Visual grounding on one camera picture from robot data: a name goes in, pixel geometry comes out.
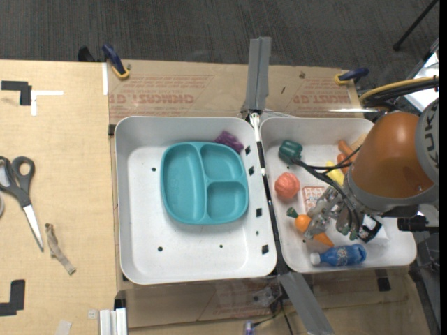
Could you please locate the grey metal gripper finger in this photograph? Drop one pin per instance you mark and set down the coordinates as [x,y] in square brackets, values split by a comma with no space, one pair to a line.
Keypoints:
[316,227]
[326,201]

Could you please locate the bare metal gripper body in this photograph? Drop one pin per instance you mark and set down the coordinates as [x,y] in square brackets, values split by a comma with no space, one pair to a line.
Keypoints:
[344,218]

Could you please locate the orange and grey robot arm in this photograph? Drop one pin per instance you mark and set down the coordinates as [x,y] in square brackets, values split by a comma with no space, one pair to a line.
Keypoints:
[387,159]

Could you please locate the orange carrot with green top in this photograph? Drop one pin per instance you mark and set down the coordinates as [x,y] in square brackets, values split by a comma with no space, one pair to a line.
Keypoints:
[302,222]

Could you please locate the red and white packet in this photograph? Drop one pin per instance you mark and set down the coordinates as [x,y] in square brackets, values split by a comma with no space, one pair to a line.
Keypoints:
[311,195]

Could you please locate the yellow banana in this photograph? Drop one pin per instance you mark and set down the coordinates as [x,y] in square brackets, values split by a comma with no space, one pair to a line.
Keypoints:
[334,175]

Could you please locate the blue bottle with white cap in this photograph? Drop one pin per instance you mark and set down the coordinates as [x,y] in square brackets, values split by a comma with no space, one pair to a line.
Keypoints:
[340,255]

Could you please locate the orange pumpkin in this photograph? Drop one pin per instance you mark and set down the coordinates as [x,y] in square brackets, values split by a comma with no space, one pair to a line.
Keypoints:
[287,185]

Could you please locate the orange sausage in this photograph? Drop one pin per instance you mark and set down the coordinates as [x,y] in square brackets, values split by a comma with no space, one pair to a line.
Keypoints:
[345,149]

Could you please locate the green bell pepper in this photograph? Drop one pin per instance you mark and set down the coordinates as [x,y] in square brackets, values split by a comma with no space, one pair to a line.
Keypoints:
[290,149]

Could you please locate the white plastic tray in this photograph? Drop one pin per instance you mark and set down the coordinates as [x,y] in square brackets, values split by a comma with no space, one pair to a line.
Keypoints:
[195,250]
[314,134]

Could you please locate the tan bread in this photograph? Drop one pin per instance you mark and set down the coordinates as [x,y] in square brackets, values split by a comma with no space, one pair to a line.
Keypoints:
[359,141]

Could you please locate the purple grapes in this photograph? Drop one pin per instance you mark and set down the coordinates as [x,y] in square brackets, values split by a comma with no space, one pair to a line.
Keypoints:
[228,140]

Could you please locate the teal divided plate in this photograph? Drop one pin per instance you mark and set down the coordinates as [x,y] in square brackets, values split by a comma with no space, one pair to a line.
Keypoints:
[181,183]

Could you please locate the brown cardboard board red print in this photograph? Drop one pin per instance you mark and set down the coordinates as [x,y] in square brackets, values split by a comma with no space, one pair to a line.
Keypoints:
[174,93]

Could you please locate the black tripod leg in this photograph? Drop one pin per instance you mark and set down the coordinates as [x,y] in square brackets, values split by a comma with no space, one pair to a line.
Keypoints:
[417,21]

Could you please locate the beige crumpled strip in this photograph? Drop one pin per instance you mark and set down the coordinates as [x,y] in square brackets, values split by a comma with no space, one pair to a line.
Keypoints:
[56,244]

